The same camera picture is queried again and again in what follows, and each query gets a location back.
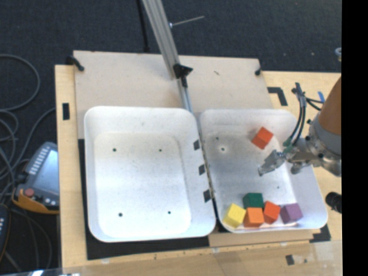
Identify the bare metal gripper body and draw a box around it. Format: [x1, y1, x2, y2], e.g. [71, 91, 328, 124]
[285, 137, 342, 178]

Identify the dark orange cube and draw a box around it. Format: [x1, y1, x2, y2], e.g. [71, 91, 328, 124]
[262, 201, 281, 225]
[251, 126, 274, 150]

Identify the white plastic tray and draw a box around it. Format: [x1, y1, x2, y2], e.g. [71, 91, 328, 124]
[83, 105, 217, 243]
[197, 108, 329, 235]

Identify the green cube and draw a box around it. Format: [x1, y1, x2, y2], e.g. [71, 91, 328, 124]
[242, 193, 265, 210]

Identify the purple cube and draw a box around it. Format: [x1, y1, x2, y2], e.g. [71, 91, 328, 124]
[279, 202, 304, 225]

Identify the light orange cube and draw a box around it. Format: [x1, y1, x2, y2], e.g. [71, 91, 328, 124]
[243, 207, 265, 228]

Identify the yellow cube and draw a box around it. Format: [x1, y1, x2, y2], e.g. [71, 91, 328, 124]
[223, 202, 247, 229]

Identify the pale flat board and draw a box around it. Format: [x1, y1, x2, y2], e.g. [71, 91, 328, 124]
[72, 49, 316, 248]

